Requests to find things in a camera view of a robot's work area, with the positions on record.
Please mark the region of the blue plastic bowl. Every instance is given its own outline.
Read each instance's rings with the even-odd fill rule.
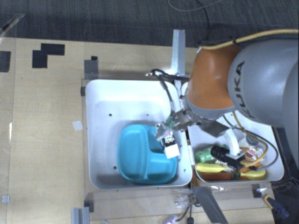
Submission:
[[[122,130],[117,162],[125,179],[144,184],[164,184],[173,179],[178,159],[166,158],[155,134],[155,127],[149,125],[130,125]]]

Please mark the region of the yellow hose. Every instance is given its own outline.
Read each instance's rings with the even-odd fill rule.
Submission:
[[[242,129],[242,132],[246,133],[246,135],[248,135],[249,137],[253,138],[253,139],[256,140],[257,142],[262,143],[262,144],[265,146],[265,150],[264,150],[264,152],[263,152],[262,155],[259,156],[255,161],[248,161],[248,160],[245,160],[245,159],[242,160],[242,161],[240,161],[240,163],[241,163],[243,166],[245,166],[245,167],[251,167],[251,166],[254,166],[256,163],[258,163],[260,160],[262,160],[262,159],[266,156],[266,153],[268,152],[268,145],[267,145],[264,141],[262,141],[262,140],[256,138],[255,136],[253,136],[253,135],[251,135],[249,132],[247,132],[247,130],[241,125],[241,123],[240,123],[239,119],[237,118],[237,116],[236,116],[236,114],[235,114],[234,111],[233,111],[233,115],[234,115],[235,120],[237,121],[238,126]]]
[[[248,36],[240,37],[240,38],[237,38],[232,41],[220,43],[220,44],[217,44],[214,46],[201,46],[201,48],[207,49],[207,50],[215,50],[215,49],[220,49],[223,47],[233,45],[235,43],[242,43],[242,42],[250,41],[250,40],[260,38],[263,36],[278,35],[278,34],[298,34],[298,29],[277,29],[277,30],[263,31],[263,32],[254,33],[254,34],[251,34]]]

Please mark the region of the green bottle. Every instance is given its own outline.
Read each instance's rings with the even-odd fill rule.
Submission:
[[[211,156],[211,148],[206,148],[203,151],[197,151],[194,155],[194,159],[196,163],[199,162],[207,162],[212,160],[214,157]]]

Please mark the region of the green plastic object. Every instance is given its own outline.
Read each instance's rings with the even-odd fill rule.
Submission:
[[[143,184],[170,182],[178,166],[177,157],[168,159],[149,125],[129,125],[119,138],[117,162],[120,174],[127,180]]]
[[[196,163],[211,161],[213,157],[211,156],[211,148],[206,148],[203,151],[197,151],[194,155]]]

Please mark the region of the wooden table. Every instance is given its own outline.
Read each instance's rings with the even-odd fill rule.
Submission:
[[[33,69],[32,50],[40,50],[41,43],[65,44],[65,55],[48,56],[47,69]],[[83,134],[82,130],[75,131],[73,121],[82,121],[81,79],[84,60],[91,56],[98,57],[100,73],[146,73],[152,68],[170,67],[171,47],[17,39],[7,224],[70,224],[72,208],[83,207]],[[186,49],[187,71],[195,56],[196,49]],[[223,198],[219,203],[221,207],[235,207],[234,202]],[[229,223],[274,223],[261,198],[239,202],[246,202],[247,208],[226,209]],[[130,210],[140,205],[129,203]],[[139,217],[136,213],[133,218],[111,216],[107,221],[163,224],[169,216],[167,208],[166,215]],[[193,217],[195,223],[209,223],[201,208],[194,209]]]

